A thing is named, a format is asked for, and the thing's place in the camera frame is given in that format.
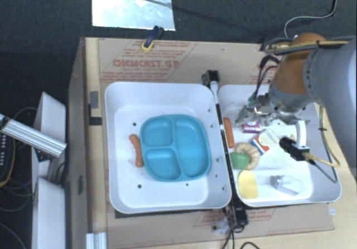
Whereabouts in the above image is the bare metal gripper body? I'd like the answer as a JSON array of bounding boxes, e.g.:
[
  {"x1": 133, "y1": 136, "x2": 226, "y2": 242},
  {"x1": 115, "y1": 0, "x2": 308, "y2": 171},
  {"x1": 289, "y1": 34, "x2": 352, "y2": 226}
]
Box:
[{"x1": 252, "y1": 94, "x2": 297, "y2": 123}]

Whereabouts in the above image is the pink and white carton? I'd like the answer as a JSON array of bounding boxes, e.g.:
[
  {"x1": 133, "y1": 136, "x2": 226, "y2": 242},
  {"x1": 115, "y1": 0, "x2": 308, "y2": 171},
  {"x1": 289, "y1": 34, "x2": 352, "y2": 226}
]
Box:
[{"x1": 241, "y1": 121, "x2": 262, "y2": 134}]

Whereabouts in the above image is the white orange blue carton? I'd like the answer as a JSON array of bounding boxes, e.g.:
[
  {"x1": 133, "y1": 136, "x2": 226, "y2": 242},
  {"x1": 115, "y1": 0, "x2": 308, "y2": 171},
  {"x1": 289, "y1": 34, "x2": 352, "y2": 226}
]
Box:
[{"x1": 250, "y1": 128, "x2": 281, "y2": 156}]

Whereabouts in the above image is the orange sausage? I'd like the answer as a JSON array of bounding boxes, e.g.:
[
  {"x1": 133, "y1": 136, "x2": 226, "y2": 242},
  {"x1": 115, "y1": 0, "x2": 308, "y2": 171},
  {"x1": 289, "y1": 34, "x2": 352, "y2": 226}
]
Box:
[
  {"x1": 223, "y1": 117, "x2": 235, "y2": 149},
  {"x1": 128, "y1": 134, "x2": 144, "y2": 168}
]

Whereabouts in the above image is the thin black and white rod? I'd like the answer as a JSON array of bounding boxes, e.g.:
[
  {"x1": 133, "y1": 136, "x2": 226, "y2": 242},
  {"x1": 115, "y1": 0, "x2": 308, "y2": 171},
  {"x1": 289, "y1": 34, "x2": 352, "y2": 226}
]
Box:
[{"x1": 211, "y1": 81, "x2": 240, "y2": 209}]

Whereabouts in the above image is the beige croissant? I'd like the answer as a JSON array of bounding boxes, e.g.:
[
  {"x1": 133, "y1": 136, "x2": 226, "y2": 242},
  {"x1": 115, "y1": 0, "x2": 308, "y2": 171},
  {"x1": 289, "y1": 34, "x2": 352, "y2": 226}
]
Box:
[{"x1": 234, "y1": 141, "x2": 261, "y2": 171}]

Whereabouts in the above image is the green rounded toy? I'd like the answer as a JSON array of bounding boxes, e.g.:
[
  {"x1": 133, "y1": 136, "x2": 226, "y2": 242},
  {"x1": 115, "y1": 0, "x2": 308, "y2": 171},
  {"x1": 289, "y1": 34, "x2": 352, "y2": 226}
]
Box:
[{"x1": 229, "y1": 152, "x2": 250, "y2": 170}]

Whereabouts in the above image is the white plastic tray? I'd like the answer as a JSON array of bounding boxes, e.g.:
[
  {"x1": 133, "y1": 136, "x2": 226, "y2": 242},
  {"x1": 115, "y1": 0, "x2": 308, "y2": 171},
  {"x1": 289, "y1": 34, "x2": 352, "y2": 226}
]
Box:
[
  {"x1": 217, "y1": 84, "x2": 342, "y2": 208},
  {"x1": 104, "y1": 81, "x2": 233, "y2": 214}
]

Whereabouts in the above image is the clear plastic bottle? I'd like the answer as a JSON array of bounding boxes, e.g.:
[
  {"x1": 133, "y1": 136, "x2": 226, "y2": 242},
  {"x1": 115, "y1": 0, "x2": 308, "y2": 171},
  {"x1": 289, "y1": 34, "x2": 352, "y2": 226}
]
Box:
[{"x1": 269, "y1": 174, "x2": 303, "y2": 197}]

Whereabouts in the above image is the yellow flat slice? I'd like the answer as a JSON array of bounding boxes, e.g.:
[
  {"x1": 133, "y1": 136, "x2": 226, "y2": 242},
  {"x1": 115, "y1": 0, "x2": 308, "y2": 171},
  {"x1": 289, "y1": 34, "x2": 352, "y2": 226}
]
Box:
[{"x1": 237, "y1": 170, "x2": 259, "y2": 199}]

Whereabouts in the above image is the blue divided plate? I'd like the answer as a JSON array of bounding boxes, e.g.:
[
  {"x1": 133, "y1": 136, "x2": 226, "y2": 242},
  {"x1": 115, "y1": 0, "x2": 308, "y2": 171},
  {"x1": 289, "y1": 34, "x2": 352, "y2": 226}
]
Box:
[{"x1": 139, "y1": 114, "x2": 212, "y2": 183}]

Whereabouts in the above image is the brown cardboard board red print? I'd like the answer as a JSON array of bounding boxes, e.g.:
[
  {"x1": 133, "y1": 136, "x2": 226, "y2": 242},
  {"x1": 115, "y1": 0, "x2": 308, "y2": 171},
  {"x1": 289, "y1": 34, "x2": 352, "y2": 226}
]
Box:
[{"x1": 97, "y1": 37, "x2": 335, "y2": 243}]

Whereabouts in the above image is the black cylinder on white bracket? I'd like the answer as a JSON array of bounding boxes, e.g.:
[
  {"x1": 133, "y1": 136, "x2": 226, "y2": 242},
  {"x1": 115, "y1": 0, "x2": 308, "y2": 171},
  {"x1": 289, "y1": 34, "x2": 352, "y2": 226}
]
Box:
[{"x1": 279, "y1": 119, "x2": 311, "y2": 162}]

